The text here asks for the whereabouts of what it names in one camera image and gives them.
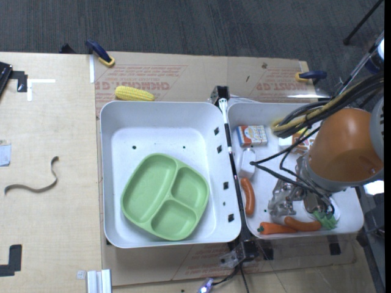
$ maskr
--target green plate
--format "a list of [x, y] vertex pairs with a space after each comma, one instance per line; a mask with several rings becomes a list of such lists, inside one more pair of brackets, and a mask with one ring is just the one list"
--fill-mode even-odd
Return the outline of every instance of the green plate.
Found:
[[125, 217], [170, 241], [188, 237], [209, 199], [209, 185], [196, 170], [166, 154], [148, 155], [135, 169], [122, 195]]

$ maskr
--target toy carrot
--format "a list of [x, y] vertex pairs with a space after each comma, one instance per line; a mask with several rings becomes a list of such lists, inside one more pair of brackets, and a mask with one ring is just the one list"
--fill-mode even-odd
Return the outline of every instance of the toy carrot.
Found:
[[322, 224], [317, 220], [312, 222], [301, 222], [291, 216], [286, 216], [283, 222], [285, 222], [287, 226], [298, 231], [316, 231], [322, 228]]
[[297, 230], [273, 222], [261, 222], [257, 231], [261, 234], [295, 233]]

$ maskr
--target carrot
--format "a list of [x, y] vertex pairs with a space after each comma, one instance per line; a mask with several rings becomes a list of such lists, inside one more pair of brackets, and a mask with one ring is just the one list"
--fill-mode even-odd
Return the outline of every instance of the carrot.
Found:
[[316, 231], [322, 227], [322, 224], [317, 220], [314, 220], [313, 222], [301, 222], [291, 216], [286, 216], [283, 222], [285, 222], [287, 226], [298, 231]]
[[274, 233], [295, 233], [295, 229], [279, 225], [278, 223], [273, 222], [261, 222], [259, 228], [257, 229], [261, 234], [274, 234]]
[[252, 188], [251, 182], [248, 178], [241, 178], [240, 184], [246, 196], [246, 206], [244, 207], [244, 212], [246, 215], [251, 216], [254, 213], [255, 206], [254, 189]]

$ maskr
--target black cable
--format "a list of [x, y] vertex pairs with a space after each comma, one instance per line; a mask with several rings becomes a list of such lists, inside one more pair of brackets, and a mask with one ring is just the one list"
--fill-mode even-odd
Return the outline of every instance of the black cable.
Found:
[[319, 196], [321, 199], [324, 198], [323, 194], [319, 193], [318, 191], [316, 191], [315, 189], [312, 189], [311, 187], [309, 186], [306, 186], [304, 184], [301, 184], [297, 181], [294, 181], [288, 177], [285, 177], [279, 173], [276, 173], [274, 171], [272, 171], [271, 169], [265, 167], [265, 166], [260, 166], [260, 165], [257, 165], [257, 164], [253, 164], [256, 168], [259, 168], [259, 169], [262, 169], [264, 170], [265, 172], [268, 172], [270, 175], [276, 177], [277, 179], [280, 179], [282, 181], [284, 181], [285, 183], [290, 183], [290, 184], [293, 184], [294, 186], [297, 186], [297, 187], [300, 187], [300, 188], [303, 188], [304, 190], [308, 190], [309, 192], [313, 193], [313, 194], [316, 194], [317, 196]]
[[223, 282], [226, 282], [226, 281], [232, 279], [232, 278], [238, 273], [238, 271], [240, 270], [241, 265], [242, 265], [242, 263], [236, 265], [235, 268], [233, 269], [233, 272], [232, 272], [232, 273], [230, 273], [229, 275], [227, 275], [227, 276], [226, 276], [223, 280], [221, 280], [221, 281], [212, 282], [212, 285], [213, 285], [213, 286], [216, 286], [216, 285], [218, 285], [218, 284], [220, 284], [220, 283], [223, 283]]
[[248, 285], [247, 285], [246, 277], [244, 276], [244, 272], [243, 272], [242, 265], [240, 265], [240, 273], [242, 274], [244, 286], [246, 287], [246, 292], [247, 292], [247, 293], [250, 293], [249, 287], [248, 287]]
[[[309, 129], [309, 128], [305, 129], [305, 130], [302, 132], [302, 134], [299, 136], [298, 139], [303, 138], [303, 136], [304, 136], [305, 133], [308, 131], [308, 129]], [[301, 180], [303, 183], [305, 183], [306, 185], [308, 185], [309, 187], [311, 187], [311, 185], [310, 185], [305, 179], [301, 178], [300, 175], [298, 175], [297, 173], [294, 173], [294, 172], [292, 172], [291, 170], [289, 170], [289, 169], [283, 167], [283, 163], [284, 163], [285, 159], [288, 157], [288, 155], [289, 155], [290, 153], [291, 153], [291, 150], [289, 150], [289, 151], [287, 151], [287, 152], [285, 153], [284, 157], [282, 158], [282, 160], [281, 160], [281, 162], [280, 162], [280, 169], [283, 170], [283, 171], [285, 171], [285, 172], [287, 172], [287, 173], [289, 173], [289, 174], [291, 174], [292, 176], [297, 177], [297, 179]]]
[[364, 109], [365, 105], [367, 105], [367, 103], [369, 101], [371, 101], [374, 97], [376, 97], [376, 95], [378, 95], [381, 91], [382, 91], [382, 88], [378, 88], [377, 90], [372, 92], [370, 95], [368, 95], [363, 101], [361, 101], [360, 104], [357, 103], [359, 109]]
[[[301, 129], [303, 129], [306, 126], [310, 126], [318, 121], [324, 120], [325, 118], [331, 116], [332, 114], [336, 113], [340, 109], [351, 104], [356, 99], [366, 95], [367, 93], [371, 93], [374, 90], [377, 90], [382, 86], [384, 86], [384, 72], [380, 72], [374, 76], [371, 76], [371, 77], [365, 79], [364, 81], [362, 81], [362, 82], [358, 83], [357, 85], [355, 85], [354, 87], [350, 88], [350, 90], [347, 91], [346, 93], [344, 93], [342, 96], [336, 97], [336, 98], [338, 98], [338, 100], [335, 102], [335, 104], [331, 105], [328, 109], [326, 108], [326, 110], [324, 112], [320, 112], [318, 115], [316, 115], [312, 118], [309, 118], [309, 119], [307, 117], [307, 120], [305, 122], [298, 123], [296, 126], [292, 126], [292, 127], [289, 127], [287, 129], [284, 129], [281, 131], [274, 131], [274, 135], [276, 135], [277, 137], [281, 137], [281, 138], [289, 137], [289, 136], [293, 135], [294, 133], [300, 131]], [[323, 108], [327, 105], [327, 104], [325, 104], [325, 106], [321, 106], [321, 103], [322, 102], [313, 103], [313, 104], [309, 104], [308, 107], [304, 106], [304, 107], [299, 108], [298, 110], [292, 112], [287, 117], [285, 117], [282, 120], [282, 122], [279, 123], [279, 126], [289, 124], [290, 121], [295, 119], [295, 116], [297, 117], [297, 116], [302, 115], [306, 112], [308, 115], [311, 112], [318, 110], [320, 107]]]
[[260, 161], [256, 161], [256, 162], [250, 162], [250, 165], [255, 165], [255, 164], [262, 164], [262, 163], [265, 163], [267, 161], [270, 161], [271, 159], [274, 159], [288, 151], [291, 151], [294, 147], [298, 146], [300, 143], [302, 143], [303, 141], [307, 140], [309, 137], [311, 137], [312, 135], [314, 135], [316, 132], [319, 131], [319, 128], [316, 128], [314, 131], [310, 132], [309, 134], [307, 134], [304, 138], [302, 139], [298, 139], [294, 144], [290, 145], [288, 148], [276, 153], [276, 154], [273, 154], [272, 156], [269, 156], [267, 157], [266, 159], [261, 159]]

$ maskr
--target corn cob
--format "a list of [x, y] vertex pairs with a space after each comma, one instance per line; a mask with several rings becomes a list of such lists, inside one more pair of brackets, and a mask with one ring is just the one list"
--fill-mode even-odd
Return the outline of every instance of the corn cob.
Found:
[[126, 101], [154, 101], [155, 96], [145, 90], [120, 85], [115, 88], [115, 96]]

